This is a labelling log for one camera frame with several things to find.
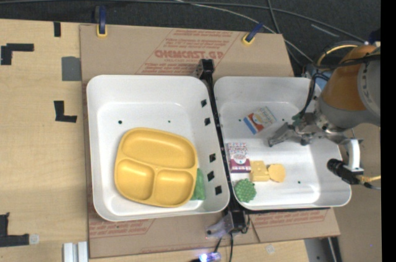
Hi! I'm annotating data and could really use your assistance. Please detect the green grapes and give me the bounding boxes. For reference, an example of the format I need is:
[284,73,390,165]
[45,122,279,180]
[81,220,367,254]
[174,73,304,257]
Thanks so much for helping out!
[233,178,257,204]

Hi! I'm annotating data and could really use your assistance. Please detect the brown cardboard board red print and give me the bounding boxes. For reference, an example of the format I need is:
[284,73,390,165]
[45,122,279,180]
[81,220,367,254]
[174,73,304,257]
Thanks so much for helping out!
[79,24,342,259]

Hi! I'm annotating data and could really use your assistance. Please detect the yellow biscuit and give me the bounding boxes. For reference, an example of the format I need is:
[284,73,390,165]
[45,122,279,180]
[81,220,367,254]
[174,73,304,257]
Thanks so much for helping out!
[267,163,287,184]

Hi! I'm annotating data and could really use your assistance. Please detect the yellow cheese block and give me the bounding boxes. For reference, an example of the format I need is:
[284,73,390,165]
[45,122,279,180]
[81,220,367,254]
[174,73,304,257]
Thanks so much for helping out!
[249,160,270,183]

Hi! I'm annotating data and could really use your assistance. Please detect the white plastic tray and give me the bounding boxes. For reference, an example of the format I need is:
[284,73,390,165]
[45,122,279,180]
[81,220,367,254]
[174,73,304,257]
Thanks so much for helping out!
[213,76,353,211]
[85,74,231,222]

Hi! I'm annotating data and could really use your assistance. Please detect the yellow divided plate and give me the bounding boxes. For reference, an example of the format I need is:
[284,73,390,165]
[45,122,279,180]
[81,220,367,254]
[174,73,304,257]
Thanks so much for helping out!
[113,126,199,209]

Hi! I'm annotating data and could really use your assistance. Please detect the green toy vegetable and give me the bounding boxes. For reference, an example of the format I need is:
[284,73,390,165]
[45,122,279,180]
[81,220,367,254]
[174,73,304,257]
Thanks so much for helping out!
[189,167,207,201]

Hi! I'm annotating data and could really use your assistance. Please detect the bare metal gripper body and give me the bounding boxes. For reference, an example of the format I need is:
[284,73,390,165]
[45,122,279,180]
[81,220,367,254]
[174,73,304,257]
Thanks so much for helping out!
[291,113,348,146]

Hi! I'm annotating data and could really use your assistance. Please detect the white blue red carton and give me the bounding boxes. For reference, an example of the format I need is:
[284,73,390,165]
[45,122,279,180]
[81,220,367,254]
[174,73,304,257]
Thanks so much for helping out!
[243,105,277,136]

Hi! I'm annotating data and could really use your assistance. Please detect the thin black rod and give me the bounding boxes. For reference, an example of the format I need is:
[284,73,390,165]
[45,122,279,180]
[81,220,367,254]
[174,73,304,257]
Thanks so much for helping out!
[204,72,238,238]

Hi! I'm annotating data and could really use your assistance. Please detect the black block with thin wires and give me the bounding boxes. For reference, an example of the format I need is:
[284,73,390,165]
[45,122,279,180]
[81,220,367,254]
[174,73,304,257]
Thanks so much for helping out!
[194,58,216,81]
[229,209,250,234]

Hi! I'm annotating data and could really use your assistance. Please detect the black cylinder on white bracket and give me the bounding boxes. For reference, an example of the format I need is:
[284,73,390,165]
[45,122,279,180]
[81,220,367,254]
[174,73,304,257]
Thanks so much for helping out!
[327,138,366,186]

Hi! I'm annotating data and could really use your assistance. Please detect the pink carton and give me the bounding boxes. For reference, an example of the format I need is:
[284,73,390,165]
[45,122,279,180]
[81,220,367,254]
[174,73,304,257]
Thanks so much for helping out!
[226,142,252,174]

